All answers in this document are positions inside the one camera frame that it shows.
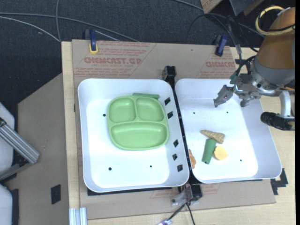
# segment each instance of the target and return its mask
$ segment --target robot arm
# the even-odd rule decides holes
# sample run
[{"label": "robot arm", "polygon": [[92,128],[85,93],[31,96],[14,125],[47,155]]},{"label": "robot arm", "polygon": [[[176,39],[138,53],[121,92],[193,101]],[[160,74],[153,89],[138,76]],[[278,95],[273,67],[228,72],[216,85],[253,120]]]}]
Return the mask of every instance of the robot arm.
[{"label": "robot arm", "polygon": [[[261,17],[270,10],[280,10],[269,31],[260,28]],[[266,37],[257,53],[247,59],[230,77],[232,87],[224,85],[218,97],[214,99],[215,107],[228,101],[233,94],[242,99],[240,105],[245,107],[253,99],[262,95],[279,97],[281,113],[264,112],[261,121],[281,130],[295,130],[295,117],[291,115],[290,95],[294,86],[288,88],[295,79],[295,14],[296,8],[283,9],[278,6],[262,11],[256,22],[256,29]],[[243,65],[247,74],[240,74]]]}]

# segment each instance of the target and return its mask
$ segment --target black fabric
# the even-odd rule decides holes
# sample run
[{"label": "black fabric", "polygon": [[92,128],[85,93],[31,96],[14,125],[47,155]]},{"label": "black fabric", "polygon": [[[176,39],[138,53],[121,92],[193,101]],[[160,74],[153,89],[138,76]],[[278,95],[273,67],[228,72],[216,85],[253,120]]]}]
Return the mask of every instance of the black fabric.
[{"label": "black fabric", "polygon": [[[183,0],[201,6],[200,0]],[[31,13],[55,15],[57,0],[0,0],[0,13]],[[262,8],[271,4],[295,6],[295,0],[265,0],[248,16],[237,17],[229,3],[223,0],[213,13],[231,15],[236,21],[254,29],[255,18]],[[212,44],[225,30],[211,17],[171,0],[60,0],[59,16],[96,24],[141,42]],[[58,37],[54,18],[3,15],[34,24]],[[59,20],[62,41],[81,39],[85,29],[93,27]],[[113,33],[96,29],[120,41],[129,41]],[[260,36],[244,30],[249,43],[259,46]],[[97,40],[111,40],[97,34]],[[241,40],[242,46],[248,46]],[[61,69],[60,43],[40,30],[23,23],[0,18],[0,102],[12,109],[38,88],[49,82]]]}]

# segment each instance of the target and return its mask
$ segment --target yellow cable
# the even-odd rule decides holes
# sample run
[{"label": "yellow cable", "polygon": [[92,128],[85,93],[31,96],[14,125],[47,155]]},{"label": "yellow cable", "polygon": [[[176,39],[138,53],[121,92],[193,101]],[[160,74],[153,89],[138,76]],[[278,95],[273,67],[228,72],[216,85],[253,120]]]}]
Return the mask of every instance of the yellow cable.
[{"label": "yellow cable", "polygon": [[266,9],[264,9],[263,11],[261,11],[260,14],[257,16],[256,21],[255,21],[255,28],[256,28],[256,30],[257,30],[259,33],[261,33],[261,34],[263,34],[263,35],[266,35],[266,36],[277,36],[277,35],[282,35],[282,34],[291,32],[291,31],[293,31],[293,30],[296,29],[296,26],[293,26],[293,27],[287,28],[287,29],[282,30],[282,31],[267,32],[267,31],[262,30],[262,29],[259,27],[258,20],[259,20],[260,18],[262,18],[267,12],[269,12],[269,11],[271,11],[271,10],[280,10],[280,11],[283,11],[284,8],[283,8],[283,7],[279,7],[279,6],[272,6],[272,7],[268,7],[268,8],[266,8]]}]

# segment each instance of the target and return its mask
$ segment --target green plate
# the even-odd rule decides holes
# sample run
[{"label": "green plate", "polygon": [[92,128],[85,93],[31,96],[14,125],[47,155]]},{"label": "green plate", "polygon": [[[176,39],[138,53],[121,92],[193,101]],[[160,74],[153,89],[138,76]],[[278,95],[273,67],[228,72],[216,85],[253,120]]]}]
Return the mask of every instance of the green plate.
[{"label": "green plate", "polygon": [[112,142],[125,150],[148,150],[169,139],[165,111],[158,95],[134,94],[113,99],[108,106]]}]

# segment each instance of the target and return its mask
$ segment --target white tray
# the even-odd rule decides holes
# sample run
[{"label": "white tray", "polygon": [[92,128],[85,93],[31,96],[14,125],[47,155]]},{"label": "white tray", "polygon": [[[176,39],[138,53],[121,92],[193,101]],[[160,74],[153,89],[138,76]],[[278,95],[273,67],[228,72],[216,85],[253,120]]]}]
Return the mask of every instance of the white tray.
[{"label": "white tray", "polygon": [[[194,176],[203,183],[278,177],[282,167],[270,129],[260,121],[260,101],[242,108],[241,99],[234,94],[215,108],[213,99],[224,84],[232,86],[223,79],[181,79],[175,86],[187,145],[196,158]],[[229,154],[226,159],[202,162],[207,139],[202,129],[225,134],[220,145]]]},{"label": "white tray", "polygon": [[[168,119],[169,139],[160,148],[121,150],[109,136],[108,105],[133,93],[159,94]],[[189,178],[187,156],[171,86],[162,80],[86,79],[78,87],[82,131],[83,178],[94,192],[178,187]]]}]

